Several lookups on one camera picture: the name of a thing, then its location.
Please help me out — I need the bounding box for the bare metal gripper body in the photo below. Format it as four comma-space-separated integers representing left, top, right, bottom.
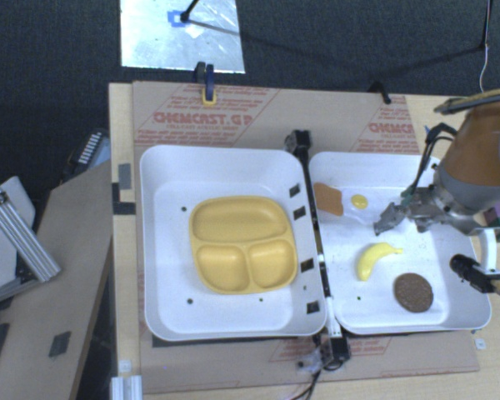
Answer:
402, 185, 485, 236

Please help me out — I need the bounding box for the white fried egg yellow yolk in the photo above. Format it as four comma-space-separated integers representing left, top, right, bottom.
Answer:
339, 187, 385, 225

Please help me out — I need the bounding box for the yellow banana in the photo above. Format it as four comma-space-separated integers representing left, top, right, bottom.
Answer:
356, 242, 404, 283

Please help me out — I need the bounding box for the brown toast slice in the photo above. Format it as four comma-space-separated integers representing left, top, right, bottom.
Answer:
312, 182, 344, 218

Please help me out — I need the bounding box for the brown round biscuit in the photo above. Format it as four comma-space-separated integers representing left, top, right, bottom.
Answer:
392, 272, 435, 313

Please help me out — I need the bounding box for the thin black and white rod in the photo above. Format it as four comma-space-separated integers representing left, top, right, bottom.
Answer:
298, 147, 341, 338

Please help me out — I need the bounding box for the white plastic tray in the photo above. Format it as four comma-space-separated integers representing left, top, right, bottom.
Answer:
307, 151, 493, 336
139, 143, 328, 343

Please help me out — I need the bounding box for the yellow divided plate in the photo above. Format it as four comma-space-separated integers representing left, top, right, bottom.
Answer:
188, 195, 299, 295

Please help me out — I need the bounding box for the brown cardboard board red print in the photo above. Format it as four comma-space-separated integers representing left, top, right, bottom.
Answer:
131, 80, 483, 395

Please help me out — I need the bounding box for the black cylinder on white bracket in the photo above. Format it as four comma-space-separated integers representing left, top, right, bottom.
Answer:
448, 227, 500, 295

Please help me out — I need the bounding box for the black block with thin wires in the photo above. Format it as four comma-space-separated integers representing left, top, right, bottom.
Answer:
314, 334, 352, 371
283, 129, 314, 156

